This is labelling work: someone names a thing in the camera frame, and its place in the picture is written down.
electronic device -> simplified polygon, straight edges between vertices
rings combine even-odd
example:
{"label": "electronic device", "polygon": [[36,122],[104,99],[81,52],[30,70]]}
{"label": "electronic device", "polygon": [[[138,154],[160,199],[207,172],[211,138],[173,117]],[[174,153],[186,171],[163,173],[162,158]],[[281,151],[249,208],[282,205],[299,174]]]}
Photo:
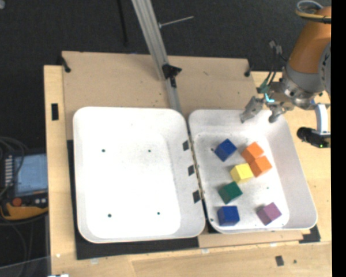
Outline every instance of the electronic device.
{"label": "electronic device", "polygon": [[5,219],[28,219],[48,211],[47,157],[42,149],[8,152],[0,168],[0,189],[7,189],[0,204]]}

green cube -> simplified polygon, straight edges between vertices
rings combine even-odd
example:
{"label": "green cube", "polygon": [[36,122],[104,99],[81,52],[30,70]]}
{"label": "green cube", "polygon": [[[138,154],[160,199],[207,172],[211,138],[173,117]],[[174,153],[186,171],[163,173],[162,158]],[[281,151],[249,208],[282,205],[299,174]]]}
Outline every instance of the green cube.
{"label": "green cube", "polygon": [[230,184],[222,187],[219,190],[219,195],[222,198],[223,202],[227,204],[234,198],[242,195],[242,191],[236,182],[231,182]]}

yellow cube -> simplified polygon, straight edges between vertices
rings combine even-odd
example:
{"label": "yellow cube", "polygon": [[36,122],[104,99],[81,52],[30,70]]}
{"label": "yellow cube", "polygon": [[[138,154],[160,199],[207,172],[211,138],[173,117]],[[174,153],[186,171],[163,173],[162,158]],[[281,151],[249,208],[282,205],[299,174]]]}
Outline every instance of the yellow cube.
{"label": "yellow cube", "polygon": [[247,182],[250,178],[254,176],[250,165],[248,163],[235,165],[231,170],[231,176],[233,180],[239,184],[241,182]]}

blue screen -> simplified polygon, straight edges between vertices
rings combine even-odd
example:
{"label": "blue screen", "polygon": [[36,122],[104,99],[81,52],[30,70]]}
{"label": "blue screen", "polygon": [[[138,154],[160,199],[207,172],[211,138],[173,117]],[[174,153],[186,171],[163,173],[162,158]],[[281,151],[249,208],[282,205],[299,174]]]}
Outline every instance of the blue screen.
{"label": "blue screen", "polygon": [[[15,157],[15,168],[20,166],[21,157]],[[17,176],[16,196],[47,191],[46,154],[27,155]]]}

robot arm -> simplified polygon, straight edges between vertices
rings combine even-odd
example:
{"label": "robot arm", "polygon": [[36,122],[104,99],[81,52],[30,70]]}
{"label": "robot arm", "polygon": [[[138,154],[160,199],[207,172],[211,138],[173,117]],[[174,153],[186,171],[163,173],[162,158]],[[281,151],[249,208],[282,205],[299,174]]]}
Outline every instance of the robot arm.
{"label": "robot arm", "polygon": [[[330,132],[326,130],[328,116],[325,114],[329,104],[316,104],[314,98],[326,91],[330,98],[330,61],[331,61],[331,23],[332,8],[302,0],[296,6],[296,14],[308,22],[302,29],[292,53],[282,68],[282,78],[273,81],[268,77],[258,88],[263,98],[252,97],[241,122],[254,117],[266,105],[272,115],[269,122],[276,122],[278,117],[293,108],[314,110],[317,115],[317,129],[300,128],[298,136],[303,141],[325,148],[330,147]],[[281,53],[274,42],[270,46],[276,53]]]}

